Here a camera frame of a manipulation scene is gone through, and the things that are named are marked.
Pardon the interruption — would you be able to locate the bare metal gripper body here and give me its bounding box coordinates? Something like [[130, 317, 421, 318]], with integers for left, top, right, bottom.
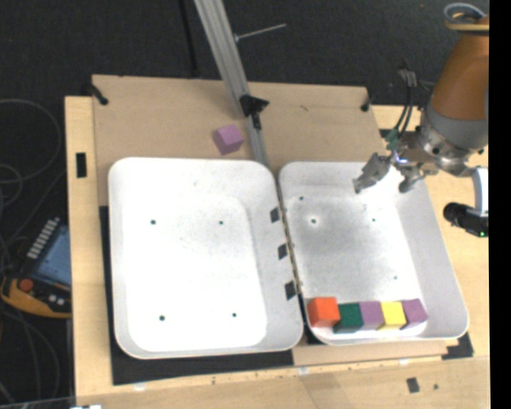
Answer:
[[392, 128, 486, 179]]

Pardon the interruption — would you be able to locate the white plastic tray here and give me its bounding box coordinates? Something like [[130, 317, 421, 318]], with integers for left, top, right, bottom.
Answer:
[[107, 156, 305, 360], [277, 160, 471, 348]]

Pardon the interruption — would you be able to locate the purple cube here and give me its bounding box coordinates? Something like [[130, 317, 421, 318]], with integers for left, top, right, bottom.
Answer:
[[359, 300, 387, 331], [400, 297, 429, 330], [212, 124, 245, 157]]

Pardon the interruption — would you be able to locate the yellow cube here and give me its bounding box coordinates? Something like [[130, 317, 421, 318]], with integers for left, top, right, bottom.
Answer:
[[376, 301, 408, 331]]

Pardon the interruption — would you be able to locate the green cube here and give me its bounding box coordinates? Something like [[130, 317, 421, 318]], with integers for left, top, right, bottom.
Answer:
[[332, 302, 365, 335]]

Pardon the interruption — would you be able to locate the orange cube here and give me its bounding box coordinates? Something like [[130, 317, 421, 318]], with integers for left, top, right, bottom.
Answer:
[[306, 296, 342, 329]]

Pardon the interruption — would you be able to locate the pale brown flat board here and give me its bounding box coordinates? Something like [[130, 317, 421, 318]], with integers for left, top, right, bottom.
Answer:
[[90, 73, 451, 368]]

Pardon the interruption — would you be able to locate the black cylinder on white bracket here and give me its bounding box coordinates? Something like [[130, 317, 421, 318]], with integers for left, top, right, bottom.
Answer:
[[442, 166, 490, 239]]

